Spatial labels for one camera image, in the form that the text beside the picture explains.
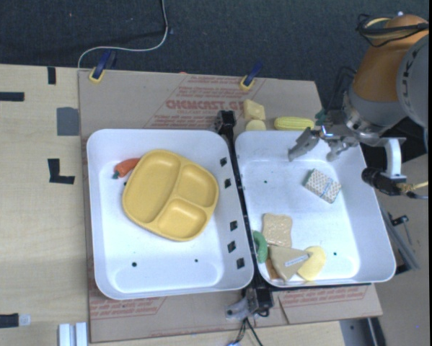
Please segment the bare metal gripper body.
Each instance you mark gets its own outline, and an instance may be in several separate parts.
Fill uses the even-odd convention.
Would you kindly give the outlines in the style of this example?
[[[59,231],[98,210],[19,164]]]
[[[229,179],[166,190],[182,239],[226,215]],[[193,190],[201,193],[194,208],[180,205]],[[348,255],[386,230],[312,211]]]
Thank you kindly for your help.
[[[385,127],[370,123],[355,110],[328,110],[319,114],[321,135],[326,141],[365,143],[376,146]]]

